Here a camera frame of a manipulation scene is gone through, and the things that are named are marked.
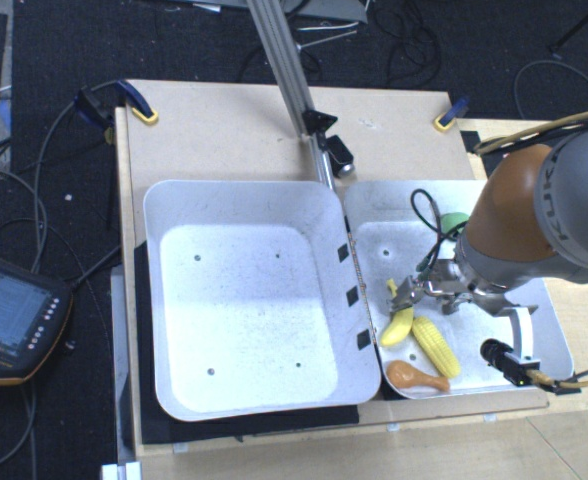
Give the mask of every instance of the metal pole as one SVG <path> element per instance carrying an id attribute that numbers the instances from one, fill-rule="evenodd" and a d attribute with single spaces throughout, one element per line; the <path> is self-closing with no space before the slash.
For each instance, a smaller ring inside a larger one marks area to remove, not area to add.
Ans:
<path id="1" fill-rule="evenodd" d="M 279 0 L 247 0 L 247 4 L 294 128 L 299 137 L 306 137 L 303 112 L 315 110 L 314 102 L 281 4 Z M 318 181 L 335 190 L 329 155 L 319 147 L 316 134 L 310 136 L 309 145 Z"/>

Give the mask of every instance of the black bracket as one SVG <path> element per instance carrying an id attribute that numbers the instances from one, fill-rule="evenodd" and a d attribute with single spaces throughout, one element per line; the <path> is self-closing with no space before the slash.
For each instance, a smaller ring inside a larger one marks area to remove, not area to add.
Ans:
<path id="1" fill-rule="evenodd" d="M 305 110 L 303 112 L 303 122 L 308 135 L 315 133 L 325 134 L 336 121 L 338 121 L 338 117 L 324 114 L 318 110 Z"/>
<path id="2" fill-rule="evenodd" d="M 308 135 L 316 135 L 316 142 L 321 151 L 327 151 L 325 132 L 336 122 L 338 117 L 324 114 L 318 110 L 305 110 L 303 123 Z"/>
<path id="3" fill-rule="evenodd" d="M 103 132 L 114 126 L 112 111 L 87 86 L 74 98 L 74 107 L 85 121 L 99 127 Z"/>
<path id="4" fill-rule="evenodd" d="M 329 152 L 332 174 L 337 178 L 347 176 L 354 170 L 354 155 L 343 144 L 338 135 L 329 139 L 325 132 L 338 121 L 338 117 L 319 112 L 318 110 L 305 110 L 303 122 L 308 135 L 315 135 L 316 142 L 321 151 Z"/>

